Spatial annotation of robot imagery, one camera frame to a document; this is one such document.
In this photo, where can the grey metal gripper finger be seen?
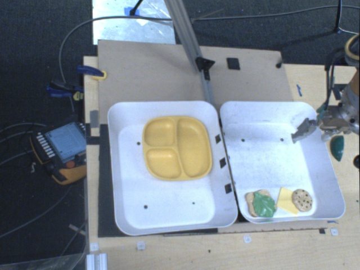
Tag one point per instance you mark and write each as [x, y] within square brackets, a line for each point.
[303, 129]
[327, 137]

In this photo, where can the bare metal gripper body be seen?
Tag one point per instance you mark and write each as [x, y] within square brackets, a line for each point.
[345, 117]

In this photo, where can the dark green wedge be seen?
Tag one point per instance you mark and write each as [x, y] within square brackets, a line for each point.
[337, 148]

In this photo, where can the white plastic tray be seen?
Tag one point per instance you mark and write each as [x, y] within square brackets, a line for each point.
[267, 164]
[168, 204]

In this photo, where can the tan chocolate chip biscuit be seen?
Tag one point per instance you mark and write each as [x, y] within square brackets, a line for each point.
[302, 200]

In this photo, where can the yellow cheese slice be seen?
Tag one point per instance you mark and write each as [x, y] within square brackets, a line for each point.
[286, 200]

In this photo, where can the green lettuce leaf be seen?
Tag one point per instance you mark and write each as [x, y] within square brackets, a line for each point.
[264, 205]

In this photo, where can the tan toast slice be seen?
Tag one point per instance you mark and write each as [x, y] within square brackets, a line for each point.
[249, 202]

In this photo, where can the yellow divided plate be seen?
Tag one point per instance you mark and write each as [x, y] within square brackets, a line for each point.
[191, 139]

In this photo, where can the brown cardboard board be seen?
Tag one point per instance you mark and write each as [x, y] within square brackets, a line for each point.
[157, 72]

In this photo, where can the black cylinder on white bracket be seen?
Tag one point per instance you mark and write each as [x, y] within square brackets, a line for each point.
[357, 162]

